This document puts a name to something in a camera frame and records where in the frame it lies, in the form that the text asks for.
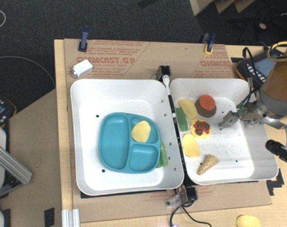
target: red lid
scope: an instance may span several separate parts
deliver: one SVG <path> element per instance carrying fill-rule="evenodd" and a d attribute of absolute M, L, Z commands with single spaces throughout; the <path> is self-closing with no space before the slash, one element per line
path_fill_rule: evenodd
<path fill-rule="evenodd" d="M 200 106 L 208 111 L 211 111 L 215 108 L 215 100 L 210 95 L 202 95 L 199 98 Z"/>

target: wire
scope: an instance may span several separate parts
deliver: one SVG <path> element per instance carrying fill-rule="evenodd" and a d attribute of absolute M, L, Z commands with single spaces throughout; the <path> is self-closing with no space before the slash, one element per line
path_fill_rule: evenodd
<path fill-rule="evenodd" d="M 279 57 L 279 58 L 274 58 L 272 55 L 271 55 L 271 52 L 278 46 L 280 45 L 287 45 L 287 41 L 282 41 L 282 42 L 278 42 L 276 44 L 273 44 L 267 51 L 267 57 L 271 60 L 271 61 L 274 61 L 274 62 L 282 62 L 282 61 L 287 61 L 287 56 L 282 56 L 282 57 Z"/>
<path fill-rule="evenodd" d="M 33 60 L 30 60 L 28 58 L 24 58 L 24 57 L 19 57 L 19 56 L 1 56 L 0 57 L 0 60 L 1 59 L 20 59 L 20 60 L 24 60 L 24 61 L 28 61 L 28 62 L 31 62 L 33 64 L 35 64 L 36 66 L 40 67 L 48 76 L 49 78 L 51 79 L 54 87 L 56 87 L 56 84 L 55 84 L 55 81 L 53 80 L 52 76 L 50 75 L 50 73 L 45 69 L 43 68 L 42 65 L 38 64 L 37 62 L 33 61 Z"/>
<path fill-rule="evenodd" d="M 242 51 L 242 55 L 243 55 L 243 59 L 244 59 L 244 63 L 245 65 L 247 66 L 247 54 L 246 52 L 248 52 L 249 56 L 250 56 L 250 60 L 251 60 L 251 63 L 252 63 L 252 68 L 253 68 L 253 71 L 254 71 L 254 74 L 256 76 L 256 78 L 260 81 L 261 84 L 263 84 L 263 81 L 260 79 L 257 71 L 256 71 L 256 68 L 255 68 L 255 63 L 254 63 L 254 60 L 253 60 L 253 56 L 251 54 L 251 51 L 249 50 L 248 47 L 245 47 Z"/>
<path fill-rule="evenodd" d="M 252 87 L 250 87 L 249 94 L 242 100 L 243 106 L 246 106 L 251 98 L 252 93 L 255 93 L 259 90 L 259 88 L 255 88 L 252 90 Z"/>
<path fill-rule="evenodd" d="M 207 223 L 207 222 L 202 222 L 202 221 L 195 220 L 195 219 L 187 212 L 187 210 L 186 210 L 185 208 L 188 208 L 188 207 L 192 206 L 193 203 L 194 203 L 194 201 L 191 201 L 191 203 L 189 203 L 189 204 L 186 204 L 186 203 L 185 203 L 185 204 L 181 204 L 181 205 L 179 205 L 179 206 L 171 213 L 171 216 L 170 216 L 170 227 L 173 226 L 172 220 L 173 220 L 174 214 L 175 214 L 176 211 L 177 211 L 178 209 L 180 209 L 181 207 L 182 207 L 182 209 L 185 211 L 185 213 L 189 216 L 189 218 L 190 218 L 191 220 L 193 220 L 194 222 L 199 223 L 199 224 L 209 225 L 210 227 L 212 227 L 211 224 L 209 224 L 209 223 Z"/>
<path fill-rule="evenodd" d="M 262 45 L 265 50 L 269 49 L 269 47 L 263 41 L 255 42 L 253 45 Z"/>
<path fill-rule="evenodd" d="M 7 18 L 6 18 L 6 15 L 5 15 L 5 13 L 3 12 L 3 11 L 1 11 L 0 10 L 0 13 L 3 15 L 3 22 L 2 22 L 2 24 L 0 25 L 0 27 L 2 27 L 4 24 L 5 24 L 5 22 L 6 22 L 6 20 L 7 20 Z"/>

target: blue plate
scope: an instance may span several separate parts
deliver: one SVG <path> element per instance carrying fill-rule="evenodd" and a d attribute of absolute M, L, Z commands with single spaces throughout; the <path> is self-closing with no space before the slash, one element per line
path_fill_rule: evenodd
<path fill-rule="evenodd" d="M 147 121 L 151 132 L 146 143 L 132 138 L 132 128 Z M 107 115 L 99 132 L 99 158 L 107 168 L 126 173 L 147 173 L 158 164 L 160 135 L 157 125 L 149 118 L 128 113 Z"/>

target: toy food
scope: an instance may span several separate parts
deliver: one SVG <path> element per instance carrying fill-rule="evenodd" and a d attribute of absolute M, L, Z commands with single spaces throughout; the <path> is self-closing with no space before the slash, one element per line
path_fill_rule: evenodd
<path fill-rule="evenodd" d="M 168 165 L 168 161 L 167 161 L 165 146 L 164 146 L 163 142 L 161 142 L 161 154 L 160 154 L 159 162 L 158 162 L 158 165 L 156 168 L 159 168 L 162 166 L 167 166 L 167 165 Z"/>
<path fill-rule="evenodd" d="M 216 113 L 215 100 L 210 95 L 202 95 L 196 100 L 195 106 L 197 112 L 205 117 L 210 118 Z"/>
<path fill-rule="evenodd" d="M 200 166 L 197 174 L 202 175 L 205 173 L 207 170 L 209 170 L 211 167 L 215 166 L 219 162 L 218 158 L 212 155 L 207 155 L 205 161 L 203 164 Z"/>
<path fill-rule="evenodd" d="M 185 112 L 186 117 L 189 120 L 193 120 L 197 117 L 197 109 L 190 99 L 181 99 L 178 101 L 179 105 L 181 106 L 182 110 Z"/>
<path fill-rule="evenodd" d="M 192 134 L 185 134 L 182 137 L 182 148 L 183 152 L 187 157 L 198 157 L 200 156 L 200 150 L 195 139 L 195 136 Z"/>
<path fill-rule="evenodd" d="M 252 215 L 240 215 L 236 219 L 237 227 L 261 227 L 259 219 Z"/>
<path fill-rule="evenodd" d="M 137 123 L 132 131 L 132 138 L 137 142 L 146 143 L 151 132 L 151 126 L 147 121 L 140 121 Z"/>
<path fill-rule="evenodd" d="M 180 131 L 184 132 L 187 131 L 188 128 L 188 122 L 186 119 L 185 112 L 182 110 L 182 107 L 180 108 L 175 108 L 176 116 L 177 116 L 177 121 L 178 125 L 180 127 Z"/>
<path fill-rule="evenodd" d="M 206 139 L 211 135 L 211 126 L 206 120 L 194 119 L 190 124 L 190 131 L 195 137 Z"/>

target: yellow food toy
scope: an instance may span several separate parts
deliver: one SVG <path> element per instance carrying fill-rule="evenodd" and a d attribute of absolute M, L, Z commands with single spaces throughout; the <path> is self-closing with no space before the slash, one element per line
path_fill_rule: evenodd
<path fill-rule="evenodd" d="M 137 142 L 146 143 L 151 132 L 151 126 L 147 121 L 140 121 L 137 123 L 132 131 L 132 138 Z"/>
<path fill-rule="evenodd" d="M 252 215 L 240 215 L 236 219 L 237 227 L 261 227 L 259 219 Z"/>
<path fill-rule="evenodd" d="M 192 134 L 185 134 L 182 138 L 183 152 L 187 157 L 198 157 L 200 156 L 200 149 L 198 147 L 195 136 Z"/>
<path fill-rule="evenodd" d="M 190 131 L 195 137 L 206 139 L 211 135 L 211 126 L 206 120 L 194 119 L 190 121 Z"/>
<path fill-rule="evenodd" d="M 192 100 L 181 99 L 178 101 L 178 104 L 181 106 L 182 110 L 185 112 L 185 115 L 189 120 L 193 120 L 197 117 L 197 109 Z"/>

